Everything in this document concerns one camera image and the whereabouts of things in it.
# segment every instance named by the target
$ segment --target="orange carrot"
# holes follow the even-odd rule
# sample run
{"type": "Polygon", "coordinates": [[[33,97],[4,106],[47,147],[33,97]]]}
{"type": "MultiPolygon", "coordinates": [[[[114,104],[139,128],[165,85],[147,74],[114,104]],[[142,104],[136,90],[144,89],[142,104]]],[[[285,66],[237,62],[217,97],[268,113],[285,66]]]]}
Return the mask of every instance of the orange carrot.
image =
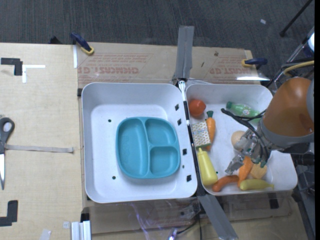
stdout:
{"type": "Polygon", "coordinates": [[[206,126],[208,128],[209,138],[211,144],[209,146],[206,146],[206,150],[210,150],[212,143],[214,142],[215,132],[216,132],[216,120],[212,118],[214,115],[214,112],[212,110],[207,111],[206,114],[208,115],[208,118],[205,120],[206,126]]]}
{"type": "Polygon", "coordinates": [[[244,156],[243,165],[239,168],[239,172],[238,172],[238,175],[239,175],[238,187],[239,188],[240,188],[240,183],[248,177],[248,175],[252,169],[252,166],[254,166],[254,163],[251,161],[251,158],[247,155],[244,156]]]}
{"type": "Polygon", "coordinates": [[[220,192],[221,189],[225,185],[230,184],[230,183],[236,183],[236,182],[238,182],[238,180],[239,180],[238,175],[227,175],[227,176],[224,176],[224,177],[218,179],[218,181],[212,185],[212,191],[220,192]]]}

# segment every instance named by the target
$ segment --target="wooden surface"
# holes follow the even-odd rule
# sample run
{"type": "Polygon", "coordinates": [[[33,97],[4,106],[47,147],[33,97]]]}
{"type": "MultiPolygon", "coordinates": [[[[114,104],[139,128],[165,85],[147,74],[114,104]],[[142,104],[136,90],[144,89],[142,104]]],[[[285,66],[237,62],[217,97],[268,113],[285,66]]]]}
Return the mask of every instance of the wooden surface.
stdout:
{"type": "MultiPolygon", "coordinates": [[[[108,47],[112,53],[112,44],[108,47]]],[[[70,230],[64,228],[64,222],[80,220],[86,197],[82,189],[78,72],[73,46],[1,43],[0,57],[19,58],[24,65],[45,65],[42,69],[28,69],[26,83],[22,83],[21,76],[14,76],[13,66],[0,65],[0,115],[15,122],[8,144],[74,148],[73,154],[6,151],[0,217],[7,215],[11,200],[18,200],[18,216],[12,226],[0,227],[0,239],[37,240],[46,229],[51,231],[50,240],[68,240],[70,230]]],[[[231,224],[241,240],[308,239],[293,199],[290,205],[292,212],[288,216],[231,224]]],[[[93,235],[92,239],[163,240],[169,230],[114,232],[93,235]]],[[[200,239],[199,225],[177,239],[200,239]]],[[[202,225],[202,239],[219,239],[211,224],[202,225]]]]}

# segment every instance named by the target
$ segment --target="tomato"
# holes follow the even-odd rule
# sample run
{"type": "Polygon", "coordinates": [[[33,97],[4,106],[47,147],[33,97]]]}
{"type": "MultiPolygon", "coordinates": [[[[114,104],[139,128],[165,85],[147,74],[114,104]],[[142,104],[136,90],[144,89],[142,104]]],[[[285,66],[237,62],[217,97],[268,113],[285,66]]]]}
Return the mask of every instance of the tomato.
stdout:
{"type": "Polygon", "coordinates": [[[206,109],[206,104],[200,99],[192,99],[188,103],[190,115],[193,117],[199,117],[206,109]]]}

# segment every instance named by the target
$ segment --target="blue plate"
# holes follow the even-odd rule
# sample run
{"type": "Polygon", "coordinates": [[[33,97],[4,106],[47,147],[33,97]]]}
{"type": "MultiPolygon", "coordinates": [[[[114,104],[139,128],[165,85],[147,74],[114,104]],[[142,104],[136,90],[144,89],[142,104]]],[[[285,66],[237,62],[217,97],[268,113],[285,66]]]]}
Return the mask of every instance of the blue plate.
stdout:
{"type": "Polygon", "coordinates": [[[156,117],[130,117],[116,131],[116,158],[129,177],[156,179],[172,175],[180,165],[174,127],[156,117]]]}

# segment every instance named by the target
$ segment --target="black scissors handle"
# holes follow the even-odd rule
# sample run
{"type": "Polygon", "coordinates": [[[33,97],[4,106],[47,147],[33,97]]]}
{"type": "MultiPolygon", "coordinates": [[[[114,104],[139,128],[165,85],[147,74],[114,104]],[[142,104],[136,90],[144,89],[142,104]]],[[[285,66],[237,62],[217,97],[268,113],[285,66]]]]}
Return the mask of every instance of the black scissors handle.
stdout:
{"type": "Polygon", "coordinates": [[[0,141],[2,142],[3,145],[7,142],[10,134],[14,131],[15,129],[15,123],[8,117],[3,117],[0,118],[0,141]],[[5,130],[5,125],[6,123],[10,124],[10,128],[5,130]]]}

